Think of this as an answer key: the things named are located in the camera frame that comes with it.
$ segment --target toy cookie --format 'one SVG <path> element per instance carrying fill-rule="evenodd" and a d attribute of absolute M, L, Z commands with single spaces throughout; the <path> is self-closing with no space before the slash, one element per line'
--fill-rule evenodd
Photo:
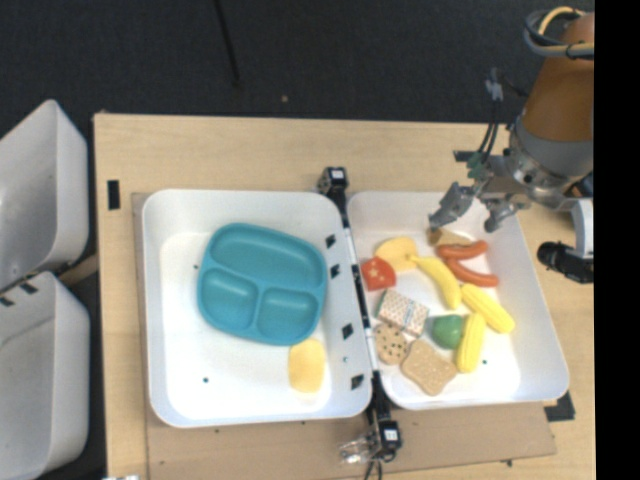
<path fill-rule="evenodd" d="M 376 351 L 387 364 L 400 364 L 407 355 L 407 340 L 400 328 L 384 323 L 376 327 Z"/>
<path fill-rule="evenodd" d="M 415 340 L 409 348 L 409 354 L 400 365 L 400 370 L 415 382 L 422 391 L 435 396 L 442 392 L 458 369 L 447 359 L 441 357 L 426 341 Z"/>

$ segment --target red sausage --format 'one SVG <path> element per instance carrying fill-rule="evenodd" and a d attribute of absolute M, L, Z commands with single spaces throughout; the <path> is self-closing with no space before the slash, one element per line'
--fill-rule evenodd
<path fill-rule="evenodd" d="M 436 247 L 436 254 L 442 259 L 468 260 L 487 252 L 488 248 L 487 242 L 478 240 L 469 245 L 439 245 Z"/>
<path fill-rule="evenodd" d="M 456 276 L 456 279 L 463 283 L 472 283 L 476 286 L 483 286 L 485 288 L 498 286 L 498 276 L 493 274 L 481 274 L 480 272 L 471 270 L 464 265 L 461 265 L 455 258 L 447 258 L 445 260 L 445 264 L 449 267 L 449 270 L 453 272 L 453 275 Z"/>

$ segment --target red tomato slice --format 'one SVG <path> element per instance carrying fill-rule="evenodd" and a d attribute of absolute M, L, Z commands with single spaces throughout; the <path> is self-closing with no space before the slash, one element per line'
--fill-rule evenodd
<path fill-rule="evenodd" d="M 381 290 L 396 285 L 396 273 L 382 258 L 373 257 L 360 267 L 367 290 Z"/>

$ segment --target black floor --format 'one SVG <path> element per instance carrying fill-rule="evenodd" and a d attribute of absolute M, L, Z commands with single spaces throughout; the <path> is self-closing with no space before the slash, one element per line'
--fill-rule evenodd
<path fill-rule="evenodd" d="M 524 18 L 595 10 L 595 0 L 219 2 L 237 73 L 214 0 L 0 0 L 0 137 L 49 98 L 90 143 L 103 109 L 484 122 L 487 72 L 527 90 L 542 63 L 523 42 Z M 522 103 L 508 98 L 501 118 Z M 77 290 L 97 324 L 97 279 Z M 98 331 L 87 452 L 48 480 L 102 473 Z"/>

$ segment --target yellow fruit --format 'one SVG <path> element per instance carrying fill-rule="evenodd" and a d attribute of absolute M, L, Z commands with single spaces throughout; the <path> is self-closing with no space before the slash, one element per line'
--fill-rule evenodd
<path fill-rule="evenodd" d="M 516 326 L 513 317 L 482 288 L 465 283 L 461 288 L 462 301 L 469 309 L 484 317 L 489 327 L 499 333 L 513 331 Z"/>
<path fill-rule="evenodd" d="M 480 362 L 487 322 L 479 313 L 471 313 L 465 318 L 462 340 L 456 353 L 456 366 L 460 373 L 471 373 Z"/>
<path fill-rule="evenodd" d="M 320 390 L 324 378 L 325 351 L 322 343 L 309 338 L 289 350 L 289 382 L 303 393 Z"/>
<path fill-rule="evenodd" d="M 385 260 L 396 272 L 416 268 L 416 264 L 409 260 L 410 256 L 416 254 L 418 254 L 416 243 L 408 236 L 386 240 L 374 251 L 374 256 Z"/>
<path fill-rule="evenodd" d="M 460 283 L 440 258 L 410 256 L 409 259 L 436 282 L 449 309 L 457 309 L 460 306 L 462 302 Z"/>

